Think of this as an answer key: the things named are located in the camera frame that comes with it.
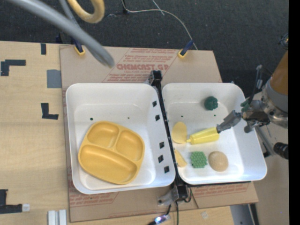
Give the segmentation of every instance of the white plastic tray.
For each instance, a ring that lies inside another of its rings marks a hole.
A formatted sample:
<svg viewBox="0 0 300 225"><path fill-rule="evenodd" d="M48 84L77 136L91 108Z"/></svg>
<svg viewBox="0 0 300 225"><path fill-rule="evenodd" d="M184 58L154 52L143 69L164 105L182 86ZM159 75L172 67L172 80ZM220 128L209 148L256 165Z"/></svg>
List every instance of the white plastic tray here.
<svg viewBox="0 0 300 225"><path fill-rule="evenodd" d="M78 191L98 194L163 187L174 181L172 155L153 87L142 83L79 83L67 89L66 102L72 177ZM87 174L78 163L78 151L86 132L94 122L102 120L125 126L144 140L140 171L126 185L101 181Z"/></svg>
<svg viewBox="0 0 300 225"><path fill-rule="evenodd" d="M245 101L242 90L231 83L170 83L162 93L170 132L177 122L182 121L187 126L188 135L221 124L232 110L240 112L240 104ZM213 111L204 107L204 100L209 96L218 99L218 108ZM197 145L173 142L174 148L188 163L186 167L178 167L180 177L191 185L264 178L267 167L261 146L255 131L244 132L246 125L241 120L236 126L221 132L215 142ZM229 167L224 172L214 171L209 164L195 169L190 161L193 151L203 151L206 157L213 151L221 151L227 155Z"/></svg>

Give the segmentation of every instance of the yellow plate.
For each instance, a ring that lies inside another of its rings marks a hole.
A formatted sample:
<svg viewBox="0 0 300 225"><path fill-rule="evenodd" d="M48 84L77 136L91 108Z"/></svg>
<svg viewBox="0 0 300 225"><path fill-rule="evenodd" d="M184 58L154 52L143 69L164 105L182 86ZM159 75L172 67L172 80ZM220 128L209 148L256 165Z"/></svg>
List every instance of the yellow plate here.
<svg viewBox="0 0 300 225"><path fill-rule="evenodd" d="M128 184L140 170L143 139L134 131L108 121L94 123L78 152L80 166L90 175L115 184Z"/></svg>

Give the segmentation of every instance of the green waffle-shaped toy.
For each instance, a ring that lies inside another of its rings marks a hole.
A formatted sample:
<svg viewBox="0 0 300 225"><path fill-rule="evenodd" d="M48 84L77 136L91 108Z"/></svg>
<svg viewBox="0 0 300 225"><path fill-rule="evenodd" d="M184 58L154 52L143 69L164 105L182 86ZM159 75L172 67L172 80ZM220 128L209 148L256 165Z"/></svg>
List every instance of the green waffle-shaped toy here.
<svg viewBox="0 0 300 225"><path fill-rule="evenodd" d="M203 152L192 152L191 162L193 168L204 168L207 165L207 158Z"/></svg>

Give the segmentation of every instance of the cardboard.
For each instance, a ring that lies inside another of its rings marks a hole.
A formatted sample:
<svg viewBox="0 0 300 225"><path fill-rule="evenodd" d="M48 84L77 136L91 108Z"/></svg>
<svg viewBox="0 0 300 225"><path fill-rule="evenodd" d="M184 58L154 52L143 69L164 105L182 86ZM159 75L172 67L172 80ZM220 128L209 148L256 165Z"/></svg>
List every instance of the cardboard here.
<svg viewBox="0 0 300 225"><path fill-rule="evenodd" d="M60 48L71 222L165 213L167 207L159 206L157 197L165 195L169 187L97 195L84 195L75 189L71 175L65 101L66 90L70 85L75 83L142 83L148 79L151 70L162 71L162 87L168 83L222 82L213 51L188 51L186 57L181 59L177 56L179 50L173 49L117 47L106 47L106 49L116 62L113 68L100 64L88 51L80 57L73 46ZM252 182L194 187L192 191L193 199L189 203L180 203L180 210L258 201Z"/></svg>

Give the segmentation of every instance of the table surface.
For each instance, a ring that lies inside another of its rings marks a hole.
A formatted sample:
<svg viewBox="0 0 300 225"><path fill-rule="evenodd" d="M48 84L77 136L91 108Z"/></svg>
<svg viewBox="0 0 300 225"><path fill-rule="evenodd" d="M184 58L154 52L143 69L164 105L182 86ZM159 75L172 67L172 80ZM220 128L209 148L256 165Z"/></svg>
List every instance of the table surface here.
<svg viewBox="0 0 300 225"><path fill-rule="evenodd" d="M62 90L48 89L46 71L60 70L60 46L1 42L0 61L26 60L0 76L0 189L8 189L7 204L30 204L30 212L1 214L0 224L47 224L49 210L67 210L68 180ZM58 120L42 119L41 103ZM176 224L176 212L164 224ZM78 225L142 225L154 215L78 222ZM180 224L233 225L230 207L179 212Z"/></svg>

